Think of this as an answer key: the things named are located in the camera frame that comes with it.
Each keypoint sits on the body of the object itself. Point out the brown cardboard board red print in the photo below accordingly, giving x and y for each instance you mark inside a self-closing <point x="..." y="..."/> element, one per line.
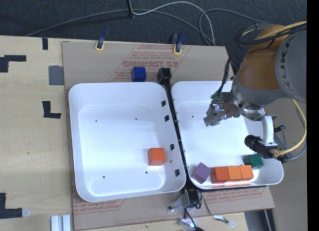
<point x="99" y="65"/>

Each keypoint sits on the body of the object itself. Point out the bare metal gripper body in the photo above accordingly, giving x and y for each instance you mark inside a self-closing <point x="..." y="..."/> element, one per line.
<point x="233" y="109"/>

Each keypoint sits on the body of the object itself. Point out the green cube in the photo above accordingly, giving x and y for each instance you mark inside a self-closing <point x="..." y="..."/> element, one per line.
<point x="254" y="161"/>

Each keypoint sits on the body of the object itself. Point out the black cylinder on white bracket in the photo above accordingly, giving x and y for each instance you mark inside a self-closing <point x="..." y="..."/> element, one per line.
<point x="259" y="146"/>

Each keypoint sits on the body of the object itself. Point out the blue cube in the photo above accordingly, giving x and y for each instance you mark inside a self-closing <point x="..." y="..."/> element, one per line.
<point x="138" y="74"/>

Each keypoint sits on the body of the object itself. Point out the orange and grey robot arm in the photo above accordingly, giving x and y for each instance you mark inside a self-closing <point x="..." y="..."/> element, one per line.
<point x="264" y="70"/>

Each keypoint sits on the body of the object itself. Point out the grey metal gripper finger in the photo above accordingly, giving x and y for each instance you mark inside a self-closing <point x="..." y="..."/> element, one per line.
<point x="210" y="121"/>
<point x="212" y="109"/>

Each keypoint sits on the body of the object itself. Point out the purple cube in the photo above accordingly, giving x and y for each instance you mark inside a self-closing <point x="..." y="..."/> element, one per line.
<point x="201" y="173"/>

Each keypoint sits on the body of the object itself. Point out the orange cube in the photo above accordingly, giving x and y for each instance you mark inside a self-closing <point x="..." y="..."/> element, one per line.
<point x="234" y="172"/>
<point x="246" y="171"/>
<point x="220" y="175"/>
<point x="156" y="156"/>

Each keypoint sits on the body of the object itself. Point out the white plastic tray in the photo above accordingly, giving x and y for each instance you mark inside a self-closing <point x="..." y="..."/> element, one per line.
<point x="117" y="137"/>
<point x="214" y="145"/>

